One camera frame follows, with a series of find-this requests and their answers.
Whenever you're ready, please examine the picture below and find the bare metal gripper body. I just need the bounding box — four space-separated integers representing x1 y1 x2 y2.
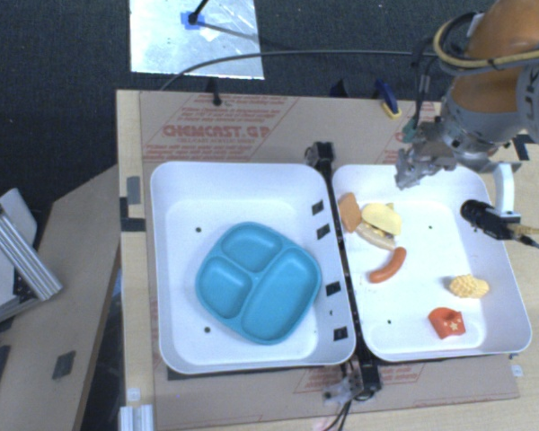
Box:
407 120 459 174

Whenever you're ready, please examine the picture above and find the brown cardboard board red print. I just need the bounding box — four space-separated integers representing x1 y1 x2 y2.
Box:
138 90 521 416

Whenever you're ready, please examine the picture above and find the orange toast slice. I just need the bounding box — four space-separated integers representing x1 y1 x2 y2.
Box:
337 191 364 234

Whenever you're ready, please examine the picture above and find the black block with thin wires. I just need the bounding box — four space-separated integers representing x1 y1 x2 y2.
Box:
305 141 336 168
356 360 383 402

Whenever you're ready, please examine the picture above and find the tan toy bread roll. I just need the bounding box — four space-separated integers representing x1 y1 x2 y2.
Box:
356 222 397 251

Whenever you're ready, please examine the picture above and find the orange toy sausage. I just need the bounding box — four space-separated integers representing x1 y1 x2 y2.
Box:
368 246 408 285

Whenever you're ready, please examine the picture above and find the yellow toy corn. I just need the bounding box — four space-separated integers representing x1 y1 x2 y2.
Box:
448 273 491 301

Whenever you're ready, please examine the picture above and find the yellow toy burger bun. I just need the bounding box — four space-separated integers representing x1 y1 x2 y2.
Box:
361 202 403 237

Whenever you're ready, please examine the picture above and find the blue divided plate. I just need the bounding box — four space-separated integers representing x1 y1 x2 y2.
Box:
194 221 323 347

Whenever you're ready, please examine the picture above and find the black cylinder on white bracket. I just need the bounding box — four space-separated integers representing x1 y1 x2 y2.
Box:
460 162 522 242

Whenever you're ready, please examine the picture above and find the white plastic tray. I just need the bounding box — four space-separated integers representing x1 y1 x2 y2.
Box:
149 160 358 375
331 163 534 364

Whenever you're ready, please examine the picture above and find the thin black rod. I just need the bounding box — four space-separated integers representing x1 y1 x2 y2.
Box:
316 159 375 376

